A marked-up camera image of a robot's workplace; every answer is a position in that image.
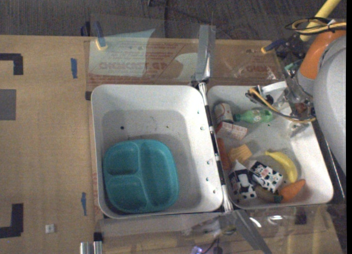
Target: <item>blue tape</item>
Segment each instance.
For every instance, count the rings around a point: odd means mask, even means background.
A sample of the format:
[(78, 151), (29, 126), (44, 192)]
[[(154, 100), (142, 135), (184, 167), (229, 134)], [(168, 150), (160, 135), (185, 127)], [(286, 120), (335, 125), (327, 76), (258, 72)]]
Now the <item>blue tape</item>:
[(71, 59), (71, 71), (72, 71), (73, 79), (78, 78), (77, 77), (77, 60), (75, 58)]
[(84, 216), (87, 216), (87, 198), (85, 192), (82, 192), (81, 203), (83, 208), (83, 214)]

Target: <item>cow print carton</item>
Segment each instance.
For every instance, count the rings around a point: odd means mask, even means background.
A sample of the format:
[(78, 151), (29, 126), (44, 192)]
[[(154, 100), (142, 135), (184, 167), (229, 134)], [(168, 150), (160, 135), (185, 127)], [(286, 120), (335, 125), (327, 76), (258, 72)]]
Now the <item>cow print carton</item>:
[(280, 173), (259, 161), (249, 161), (247, 168), (249, 177), (272, 193), (276, 192), (283, 181), (283, 176)]
[(249, 171), (238, 161), (234, 162), (233, 168), (229, 173), (229, 180), (238, 202), (257, 197), (249, 178)]

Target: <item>clear plastic sheet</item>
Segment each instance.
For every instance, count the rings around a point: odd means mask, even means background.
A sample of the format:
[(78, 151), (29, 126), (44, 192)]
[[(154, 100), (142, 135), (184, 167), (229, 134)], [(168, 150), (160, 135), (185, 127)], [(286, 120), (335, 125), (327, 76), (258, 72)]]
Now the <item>clear plastic sheet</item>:
[[(262, 209), (248, 211), (248, 215), (272, 253), (345, 253), (338, 241), (338, 228), (333, 225), (326, 205)], [(223, 253), (263, 253), (253, 249), (238, 229), (222, 225), (219, 217), (199, 224), (189, 232), (115, 236), (110, 229), (102, 230), (107, 231), (104, 250), (108, 253), (190, 254), (193, 249), (203, 252), (209, 249), (207, 253), (214, 253), (215, 247), (220, 247)]]
[[(199, 52), (204, 51), (200, 24), (92, 15), (90, 25), (93, 38), (85, 44), (87, 91), (101, 84), (188, 84), (200, 64)], [(186, 38), (167, 38), (169, 26), (186, 30)], [(106, 47), (101, 49), (97, 44), (102, 36)], [(278, 81), (281, 71), (276, 55), (261, 52), (268, 43), (216, 40), (209, 85)]]

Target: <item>yellow pole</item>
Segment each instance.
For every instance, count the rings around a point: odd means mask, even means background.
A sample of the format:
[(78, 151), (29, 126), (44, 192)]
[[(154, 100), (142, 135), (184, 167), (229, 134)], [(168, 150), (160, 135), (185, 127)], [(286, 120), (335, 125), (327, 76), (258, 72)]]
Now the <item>yellow pole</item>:
[[(320, 8), (319, 12), (315, 15), (319, 18), (326, 18), (330, 15), (333, 9), (338, 5), (341, 0), (327, 0), (325, 4)], [(316, 26), (316, 23), (309, 23), (307, 27)], [(300, 39), (304, 42), (308, 41), (310, 36), (301, 35)]]

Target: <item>cable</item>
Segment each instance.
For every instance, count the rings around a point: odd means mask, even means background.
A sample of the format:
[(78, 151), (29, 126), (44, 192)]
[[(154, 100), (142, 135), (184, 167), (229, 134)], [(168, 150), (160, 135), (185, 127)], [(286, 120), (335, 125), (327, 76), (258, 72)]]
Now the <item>cable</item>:
[[(303, 23), (314, 23), (314, 26), (299, 28), (299, 26)], [(286, 25), (285, 28), (288, 30), (293, 30), (301, 35), (316, 35), (328, 31), (334, 32), (335, 30), (345, 30), (347, 28), (346, 26), (346, 22), (338, 23), (335, 20), (313, 17), (296, 20), (293, 23)]]
[[(161, 1), (157, 1), (157, 0), (151, 0), (150, 1), (150, 7), (163, 7), (164, 9), (164, 15), (163, 15), (163, 20), (166, 22), (167, 21), (167, 17), (168, 17), (168, 11), (173, 11), (173, 12), (176, 12), (178, 14), (181, 14), (185, 17), (188, 17), (188, 18), (192, 18), (192, 19), (195, 19), (197, 20), (199, 23), (202, 23), (202, 24), (211, 24), (209, 23), (208, 20), (205, 20), (205, 19), (201, 19), (199, 18), (198, 16), (194, 16), (194, 15), (191, 15), (189, 13), (186, 13), (182, 10), (179, 10), (179, 9), (176, 9), (176, 8), (173, 8), (173, 7), (170, 7), (168, 5), (168, 2), (169, 0), (165, 0), (165, 2), (161, 2)], [(231, 35), (228, 34), (227, 32), (225, 32), (224, 30), (222, 29), (217, 29), (219, 32), (225, 34), (226, 36), (228, 36), (230, 39), (232, 39)]]
[(209, 250), (214, 246), (214, 244), (215, 244), (216, 242), (217, 242), (218, 245), (219, 245), (219, 240), (220, 240), (220, 238), (214, 239), (213, 242), (210, 244), (209, 248), (208, 248), (206, 251), (202, 252), (202, 254), (208, 253)]
[(260, 99), (260, 101), (263, 103), (261, 106), (269, 108), (273, 113), (280, 115), (281, 117), (288, 119), (293, 122), (297, 123), (308, 123), (308, 122), (313, 122), (316, 120), (315, 117), (313, 118), (294, 118), (285, 114), (282, 114), (278, 109), (274, 108), (271, 104), (269, 104), (256, 90), (255, 88), (250, 88), (249, 89), (249, 94), (254, 94), (257, 98)]

